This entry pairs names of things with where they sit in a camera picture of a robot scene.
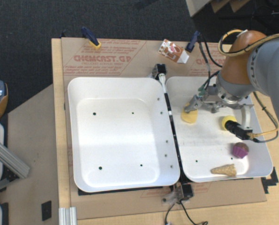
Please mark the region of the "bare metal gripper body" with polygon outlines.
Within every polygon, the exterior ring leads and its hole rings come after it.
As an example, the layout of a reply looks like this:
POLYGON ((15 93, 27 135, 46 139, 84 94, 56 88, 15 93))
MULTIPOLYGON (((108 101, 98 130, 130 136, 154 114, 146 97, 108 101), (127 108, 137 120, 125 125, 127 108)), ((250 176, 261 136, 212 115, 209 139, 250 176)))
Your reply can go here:
POLYGON ((228 107, 239 110, 243 107, 240 101, 247 96, 247 90, 244 86, 208 86, 199 88, 199 102, 211 110, 211 113, 217 113, 220 108, 228 107))

